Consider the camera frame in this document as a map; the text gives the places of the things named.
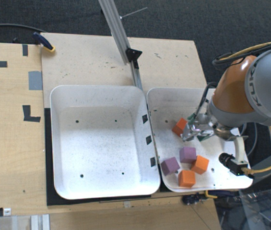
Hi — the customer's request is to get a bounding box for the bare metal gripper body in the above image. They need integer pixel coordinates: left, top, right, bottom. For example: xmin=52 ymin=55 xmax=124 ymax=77
xmin=194 ymin=113 xmax=238 ymax=141

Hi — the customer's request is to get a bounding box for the orange cube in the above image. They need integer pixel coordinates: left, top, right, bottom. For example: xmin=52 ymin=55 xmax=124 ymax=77
xmin=172 ymin=117 xmax=189 ymax=138
xmin=190 ymin=155 xmax=210 ymax=175
xmin=178 ymin=170 xmax=196 ymax=188

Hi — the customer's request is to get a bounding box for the purple cube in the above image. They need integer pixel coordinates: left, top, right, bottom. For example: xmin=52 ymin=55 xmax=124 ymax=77
xmin=179 ymin=146 xmax=197 ymax=164
xmin=160 ymin=157 xmax=181 ymax=176

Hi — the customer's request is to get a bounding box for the white plastic tray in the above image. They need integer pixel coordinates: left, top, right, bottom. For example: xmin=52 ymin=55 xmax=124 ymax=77
xmin=49 ymin=84 xmax=161 ymax=200
xmin=146 ymin=87 xmax=254 ymax=193

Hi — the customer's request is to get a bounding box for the black cylinder on white bracket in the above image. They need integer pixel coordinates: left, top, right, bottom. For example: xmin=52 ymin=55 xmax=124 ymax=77
xmin=218 ymin=136 xmax=249 ymax=176

